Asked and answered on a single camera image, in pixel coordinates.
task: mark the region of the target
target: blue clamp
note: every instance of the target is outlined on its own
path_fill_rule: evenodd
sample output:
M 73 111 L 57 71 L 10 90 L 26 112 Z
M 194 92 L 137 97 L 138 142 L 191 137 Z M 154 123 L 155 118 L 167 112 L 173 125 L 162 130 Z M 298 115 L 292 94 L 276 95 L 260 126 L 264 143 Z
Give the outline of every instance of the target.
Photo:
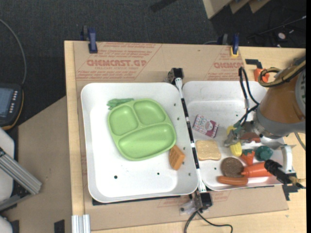
M 88 50 L 89 53 L 97 53 L 97 45 L 96 45 L 96 33 L 94 28 L 88 28 L 87 30 L 88 38 L 89 38 L 89 45 Z
M 232 47 L 230 49 L 231 56 L 238 57 L 239 56 L 238 49 L 239 49 L 239 34 L 236 33 L 233 36 Z

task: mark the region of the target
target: toy sausage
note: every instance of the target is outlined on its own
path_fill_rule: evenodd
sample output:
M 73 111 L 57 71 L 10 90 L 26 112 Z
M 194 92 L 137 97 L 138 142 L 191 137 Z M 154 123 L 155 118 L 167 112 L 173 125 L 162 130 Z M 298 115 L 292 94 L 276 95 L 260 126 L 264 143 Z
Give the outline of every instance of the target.
M 218 176 L 217 181 L 222 184 L 230 184 L 230 185 L 246 185 L 248 183 L 248 178 L 233 178 L 226 176 Z

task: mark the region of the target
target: toy bread slice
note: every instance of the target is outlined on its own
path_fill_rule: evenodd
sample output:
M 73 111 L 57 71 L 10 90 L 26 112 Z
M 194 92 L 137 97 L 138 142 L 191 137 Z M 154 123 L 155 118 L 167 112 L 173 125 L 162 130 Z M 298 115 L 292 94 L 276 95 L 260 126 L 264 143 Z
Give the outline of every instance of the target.
M 185 154 L 179 149 L 178 146 L 174 145 L 169 154 L 169 162 L 173 169 L 179 170 L 181 164 L 185 159 Z
M 196 141 L 196 149 L 198 152 L 198 158 L 200 161 L 214 160 L 219 161 L 221 153 L 219 152 L 217 142 L 215 140 L 208 141 Z

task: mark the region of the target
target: gray carpet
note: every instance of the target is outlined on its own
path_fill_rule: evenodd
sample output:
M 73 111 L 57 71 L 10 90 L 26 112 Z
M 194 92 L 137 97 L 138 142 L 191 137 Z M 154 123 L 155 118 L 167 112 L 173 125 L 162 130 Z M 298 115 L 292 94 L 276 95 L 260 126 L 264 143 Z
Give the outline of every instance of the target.
M 202 0 L 0 0 L 0 18 L 18 35 L 28 73 L 25 105 L 18 124 L 66 93 L 64 40 L 79 40 L 83 25 L 99 41 L 204 44 L 227 33 L 240 34 L 240 46 L 275 46 L 271 37 L 249 35 L 298 19 L 306 0 L 272 0 L 253 14 L 249 6 L 235 15 L 229 7 L 207 18 Z M 282 47 L 306 46 L 306 20 Z M 18 44 L 0 24 L 0 82 L 18 83 L 23 60 Z

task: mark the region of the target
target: orange object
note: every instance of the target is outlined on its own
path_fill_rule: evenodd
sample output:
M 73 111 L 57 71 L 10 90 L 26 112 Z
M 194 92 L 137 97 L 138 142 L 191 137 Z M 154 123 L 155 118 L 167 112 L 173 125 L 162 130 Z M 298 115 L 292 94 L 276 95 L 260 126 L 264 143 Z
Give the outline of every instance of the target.
M 263 70 L 265 70 L 265 69 L 264 69 L 264 68 L 256 68 L 256 69 L 254 70 L 255 81 L 258 81 L 258 77 L 259 77 L 260 73 L 261 73 Z M 269 76 L 270 76 L 270 74 L 269 74 L 269 73 L 266 73 L 266 74 L 262 77 L 262 81 L 264 81 L 265 83 L 267 83 L 268 80 L 269 80 Z
M 247 177 L 234 178 L 227 176 L 218 176 L 217 181 L 222 184 L 230 184 L 230 185 L 246 185 L 248 183 Z
M 259 162 L 251 166 L 245 167 L 241 174 L 247 178 L 272 176 L 272 174 L 269 173 L 267 169 L 265 169 L 264 162 Z
M 174 145 L 170 150 L 169 162 L 173 169 L 179 170 L 181 164 L 185 159 L 185 154 L 179 149 L 178 146 Z
M 254 161 L 255 151 L 252 149 L 242 150 L 241 159 L 245 161 L 248 166 L 251 166 Z

